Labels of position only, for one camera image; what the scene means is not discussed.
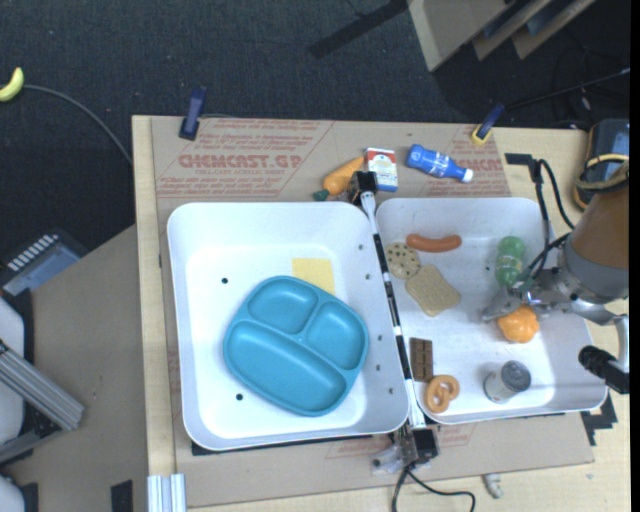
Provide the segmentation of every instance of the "blue bottle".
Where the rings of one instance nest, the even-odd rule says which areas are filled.
[[[460,167],[447,155],[426,149],[420,144],[411,146],[406,165],[436,178],[454,178],[462,183],[469,183],[473,178],[471,169]]]

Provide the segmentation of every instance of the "small box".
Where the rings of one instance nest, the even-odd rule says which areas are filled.
[[[366,169],[375,172],[378,190],[395,192],[398,190],[398,170],[396,152],[390,149],[367,148],[365,153]]]

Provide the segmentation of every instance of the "tin can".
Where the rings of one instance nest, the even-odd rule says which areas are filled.
[[[519,361],[507,361],[500,370],[487,375],[484,392],[489,400],[504,404],[530,385],[531,374],[527,367]]]

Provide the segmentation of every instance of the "white tray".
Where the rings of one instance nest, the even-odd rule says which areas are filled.
[[[454,308],[429,317],[406,292],[405,282],[392,278],[407,350],[410,337],[432,340],[434,374],[451,374],[460,383],[458,398],[445,412],[434,414],[423,399],[425,384],[415,382],[427,416],[455,424],[589,410],[602,403],[606,386],[578,362],[580,349],[592,343],[582,318],[559,312],[540,318],[539,332],[525,344],[502,341],[495,321],[480,320],[480,311],[499,289],[494,277],[499,240],[521,237],[527,246],[525,265],[543,247],[537,203],[523,198],[394,198],[379,206],[377,219],[384,245],[403,242],[410,233],[432,238],[458,234],[463,240],[454,251],[419,253],[422,264],[434,264],[460,292]],[[555,253],[546,266],[554,263]],[[530,370],[531,387],[505,404],[494,403],[484,393],[484,378],[511,359]]]
[[[402,369],[369,222],[345,203],[191,203],[167,227],[183,417],[200,446],[223,451],[391,432],[408,414]],[[346,399],[305,417],[267,402],[227,369],[222,341],[264,279],[293,258],[328,259],[335,295],[365,321],[369,351]]]

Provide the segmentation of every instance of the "pretzel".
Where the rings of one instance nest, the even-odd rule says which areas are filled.
[[[429,381],[424,397],[427,407],[439,414],[449,408],[449,402],[460,393],[460,384],[452,375],[436,375]]]

